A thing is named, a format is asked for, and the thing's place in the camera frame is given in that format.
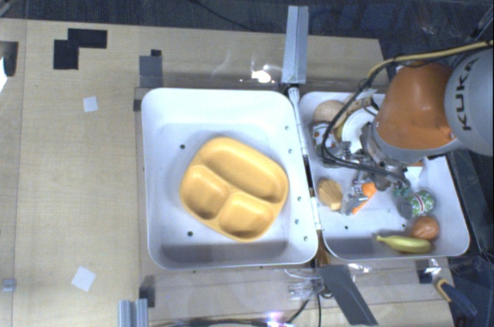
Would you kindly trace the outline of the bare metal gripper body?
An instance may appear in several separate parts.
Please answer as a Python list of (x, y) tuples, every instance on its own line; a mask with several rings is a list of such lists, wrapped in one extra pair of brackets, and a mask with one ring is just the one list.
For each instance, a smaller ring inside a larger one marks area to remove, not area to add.
[(371, 178), (379, 191), (387, 190), (395, 185), (410, 187), (410, 182), (404, 174), (405, 164), (384, 154), (375, 139), (372, 123), (366, 123), (362, 127), (360, 143), (370, 167), (377, 171), (371, 174)]

